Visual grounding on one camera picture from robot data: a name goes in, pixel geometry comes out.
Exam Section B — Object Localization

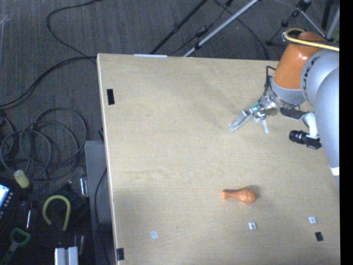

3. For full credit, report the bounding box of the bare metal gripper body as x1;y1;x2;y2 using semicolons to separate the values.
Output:
249;93;282;120

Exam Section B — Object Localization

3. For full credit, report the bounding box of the pale wood board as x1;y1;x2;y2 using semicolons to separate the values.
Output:
96;53;341;265

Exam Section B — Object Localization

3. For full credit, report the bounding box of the orange toy chicken drumstick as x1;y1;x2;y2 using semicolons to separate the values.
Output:
221;187;258;205

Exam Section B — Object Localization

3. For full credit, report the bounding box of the silver and black tripod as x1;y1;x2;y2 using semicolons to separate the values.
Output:
183;0;340;58

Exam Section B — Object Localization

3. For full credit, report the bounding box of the grey box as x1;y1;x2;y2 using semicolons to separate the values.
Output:
84;140;113;226

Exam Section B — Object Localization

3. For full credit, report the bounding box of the yellow-green curved tube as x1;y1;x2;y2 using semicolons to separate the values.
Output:
42;194;72;232

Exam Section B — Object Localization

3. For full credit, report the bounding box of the small pale yellow bottle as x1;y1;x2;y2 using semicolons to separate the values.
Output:
13;169;31;189

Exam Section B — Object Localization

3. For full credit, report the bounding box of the black cylinder on white bracket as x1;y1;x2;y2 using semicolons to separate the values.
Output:
288;112;323;150

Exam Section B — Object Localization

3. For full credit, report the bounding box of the green-handled tool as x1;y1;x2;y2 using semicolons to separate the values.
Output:
0;227;31;265

